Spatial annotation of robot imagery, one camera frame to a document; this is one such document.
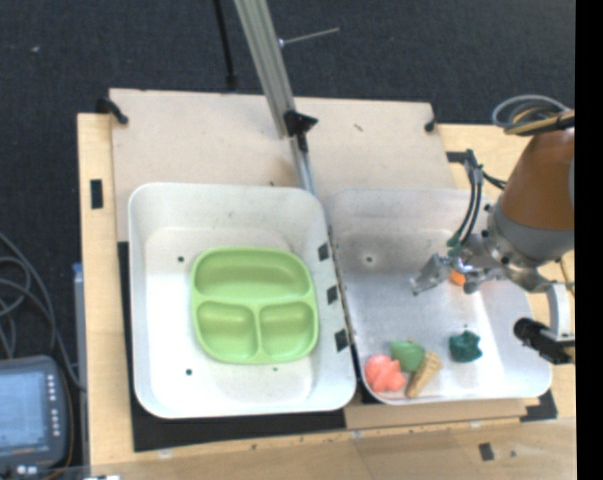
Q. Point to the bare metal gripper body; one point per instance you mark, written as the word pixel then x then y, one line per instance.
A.
pixel 506 264

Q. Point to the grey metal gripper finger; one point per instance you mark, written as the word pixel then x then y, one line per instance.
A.
pixel 431 274
pixel 478 279

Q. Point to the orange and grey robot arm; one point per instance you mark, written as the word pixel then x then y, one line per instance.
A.
pixel 541 188

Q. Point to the small orange toy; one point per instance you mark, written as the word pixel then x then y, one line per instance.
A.
pixel 457 277

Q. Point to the white plastic tray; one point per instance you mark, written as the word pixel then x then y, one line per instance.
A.
pixel 171 318
pixel 396 298

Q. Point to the dark green broccoli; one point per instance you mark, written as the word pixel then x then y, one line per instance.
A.
pixel 465 346

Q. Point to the light green toy vegetable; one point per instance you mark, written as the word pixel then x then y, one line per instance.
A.
pixel 408 354

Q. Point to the thin black and white rod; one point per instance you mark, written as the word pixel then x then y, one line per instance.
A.
pixel 342 288

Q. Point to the tan ice cream cone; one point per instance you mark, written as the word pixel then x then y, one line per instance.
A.
pixel 423 375

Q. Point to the pink toy food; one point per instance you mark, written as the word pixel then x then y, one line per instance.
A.
pixel 383 372

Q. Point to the green divided plate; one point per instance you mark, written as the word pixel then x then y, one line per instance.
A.
pixel 253 305

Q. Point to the pale wood board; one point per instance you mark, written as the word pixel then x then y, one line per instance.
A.
pixel 196 138

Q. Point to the black cylinder on white bracket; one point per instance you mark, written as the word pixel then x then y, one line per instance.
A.
pixel 541 337

